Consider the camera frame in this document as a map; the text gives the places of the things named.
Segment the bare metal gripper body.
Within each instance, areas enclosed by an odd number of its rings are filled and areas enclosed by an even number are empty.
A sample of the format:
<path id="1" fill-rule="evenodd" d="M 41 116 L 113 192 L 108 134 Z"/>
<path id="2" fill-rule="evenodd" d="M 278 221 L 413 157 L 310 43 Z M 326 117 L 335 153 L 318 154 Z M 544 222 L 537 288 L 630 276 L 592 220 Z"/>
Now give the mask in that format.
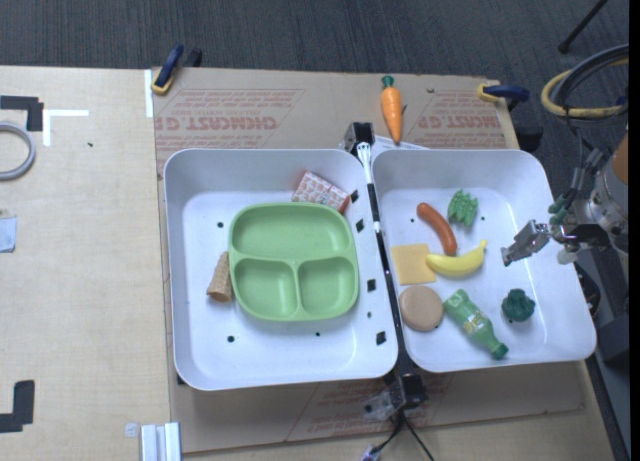
<path id="1" fill-rule="evenodd" d="M 592 248 L 629 250 L 628 209 L 604 198 L 558 197 L 551 205 L 551 235 L 567 251 Z"/>

